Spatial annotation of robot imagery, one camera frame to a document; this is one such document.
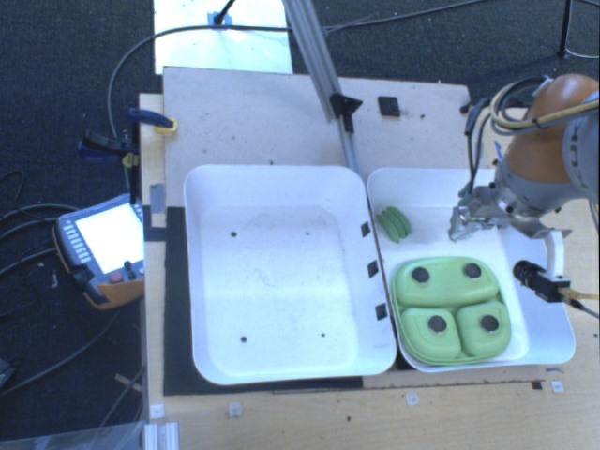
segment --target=empty white tray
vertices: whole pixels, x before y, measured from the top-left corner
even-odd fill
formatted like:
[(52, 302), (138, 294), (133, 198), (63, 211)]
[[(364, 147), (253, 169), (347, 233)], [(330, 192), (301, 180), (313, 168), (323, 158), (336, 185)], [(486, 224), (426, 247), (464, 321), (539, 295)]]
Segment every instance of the empty white tray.
[(193, 356), (205, 379), (390, 368), (397, 345), (360, 177), (342, 167), (206, 165), (188, 174), (184, 195)]
[[(476, 185), (493, 181), (493, 170), (480, 170)], [(412, 234), (393, 243), (385, 231), (376, 227), (383, 266), (388, 281), (396, 269), (412, 259), (435, 256), (474, 257), (486, 263), (496, 275), (511, 319), (511, 339), (499, 356), (479, 364), (432, 366), (420, 362), (398, 345), (404, 358), (415, 368), (447, 371), (464, 368), (507, 365), (559, 364), (575, 351), (575, 337), (563, 304), (549, 305), (521, 287), (512, 269), (519, 260), (546, 267), (542, 240), (532, 240), (513, 228), (476, 232), (471, 238), (452, 242), (448, 237), (452, 207), (458, 203), (458, 191), (469, 180), (467, 170), (379, 169), (368, 179), (368, 196), (375, 214), (387, 206), (401, 210), (412, 225)]]

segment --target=green container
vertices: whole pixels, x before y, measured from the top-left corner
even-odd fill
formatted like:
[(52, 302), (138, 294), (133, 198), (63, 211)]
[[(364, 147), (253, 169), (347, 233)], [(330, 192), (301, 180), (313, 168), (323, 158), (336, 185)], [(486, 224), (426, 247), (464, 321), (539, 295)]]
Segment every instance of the green container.
[(405, 349), (430, 365), (463, 365), (502, 353), (510, 318), (490, 268), (469, 257), (402, 264), (392, 277), (392, 303)]

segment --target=wooden table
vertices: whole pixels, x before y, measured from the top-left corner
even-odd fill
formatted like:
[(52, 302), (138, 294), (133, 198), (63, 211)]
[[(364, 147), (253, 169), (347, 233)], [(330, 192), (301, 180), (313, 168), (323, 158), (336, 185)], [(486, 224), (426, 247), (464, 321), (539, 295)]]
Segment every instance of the wooden table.
[[(314, 97), (303, 80), (307, 77), (288, 78), (297, 79), (302, 91), (307, 92), (308, 100)], [(418, 145), (429, 148), (420, 155), (407, 155), (406, 166), (466, 166), (461, 135), (464, 117), (458, 113), (458, 106), (468, 99), (466, 88), (342, 80), (343, 88), (351, 87), (354, 91), (377, 85), (381, 86), (381, 95), (397, 95), (401, 108), (407, 102), (405, 110), (412, 113), (412, 119), (405, 117), (407, 124), (401, 138), (418, 141)], [(357, 132), (361, 128), (364, 131), (361, 148), (368, 146), (369, 138), (374, 144), (385, 146), (386, 139), (394, 135), (385, 127), (391, 124), (384, 121), (383, 128), (373, 128), (369, 120), (373, 106), (366, 104), (366, 116), (355, 120)], [(141, 105), (161, 112), (163, 98), (143, 95)], [(449, 128), (460, 135), (454, 137), (461, 142), (459, 149), (449, 148), (453, 145), (448, 142), (452, 141), (442, 138)], [(148, 126), (142, 128), (142, 194), (146, 205), (150, 203), (150, 187), (165, 182), (165, 138), (169, 137)], [(488, 134), (488, 152), (493, 147), (491, 139)], [(360, 157), (367, 162), (366, 172), (372, 170), (373, 160)], [(389, 158), (392, 161), (386, 164), (394, 164), (393, 157)], [(559, 227), (574, 230), (565, 240), (565, 272), (572, 279), (573, 288), (597, 293), (598, 238), (587, 202), (571, 202), (550, 220)], [(153, 214), (152, 224), (164, 226), (164, 216)], [(575, 356), (566, 364), (548, 365), (550, 369), (547, 366), (498, 367), (435, 376), (409, 370), (365, 379), (366, 388), (361, 390), (164, 397), (165, 245), (147, 242), (145, 250), (144, 345), (149, 418), (178, 422), (183, 449), (563, 450), (594, 448), (600, 442), (598, 322), (571, 308), (568, 314), (577, 339)], [(597, 302), (588, 306), (598, 310)], [(534, 381), (541, 382), (541, 390), (533, 388)], [(553, 390), (552, 381), (560, 381), (563, 391)], [(231, 403), (242, 404), (240, 417), (229, 415)]]

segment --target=black square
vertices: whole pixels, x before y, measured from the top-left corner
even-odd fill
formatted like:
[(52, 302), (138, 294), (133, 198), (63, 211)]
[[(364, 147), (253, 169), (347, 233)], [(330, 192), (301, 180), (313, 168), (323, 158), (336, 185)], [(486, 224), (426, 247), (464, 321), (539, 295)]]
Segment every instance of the black square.
[(383, 116), (400, 116), (400, 107), (396, 97), (377, 97), (379, 112)]

